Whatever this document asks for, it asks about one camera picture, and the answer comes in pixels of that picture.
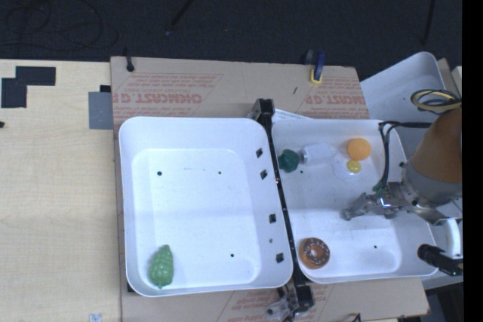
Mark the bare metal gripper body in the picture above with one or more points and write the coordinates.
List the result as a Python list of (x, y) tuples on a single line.
[(400, 200)]

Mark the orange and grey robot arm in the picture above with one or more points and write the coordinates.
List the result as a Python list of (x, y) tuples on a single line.
[(439, 147)]

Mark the brown doughnut with sprinkles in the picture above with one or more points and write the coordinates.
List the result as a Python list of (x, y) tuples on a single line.
[(306, 258)]

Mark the orange ball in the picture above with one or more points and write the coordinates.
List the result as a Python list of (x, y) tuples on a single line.
[(359, 149)]

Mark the green broccoli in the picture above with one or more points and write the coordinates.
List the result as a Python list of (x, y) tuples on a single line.
[(288, 161)]

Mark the clear plastic bottle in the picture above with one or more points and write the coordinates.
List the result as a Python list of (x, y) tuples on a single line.
[(317, 154)]

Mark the brown cardboard board red print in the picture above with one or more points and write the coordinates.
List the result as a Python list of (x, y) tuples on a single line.
[(226, 94)]

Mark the white plastic tray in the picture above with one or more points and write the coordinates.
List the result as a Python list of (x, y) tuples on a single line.
[(339, 222), (203, 207)]

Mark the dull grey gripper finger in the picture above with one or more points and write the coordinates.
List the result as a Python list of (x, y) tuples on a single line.
[(367, 199), (354, 213)]

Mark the green grapes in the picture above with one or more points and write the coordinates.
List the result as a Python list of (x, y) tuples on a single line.
[(162, 267)]

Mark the black cylinder on white bracket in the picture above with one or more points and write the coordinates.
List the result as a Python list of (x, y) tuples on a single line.
[(439, 259)]

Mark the white paper sheet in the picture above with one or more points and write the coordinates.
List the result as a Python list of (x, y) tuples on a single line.
[(290, 114)]

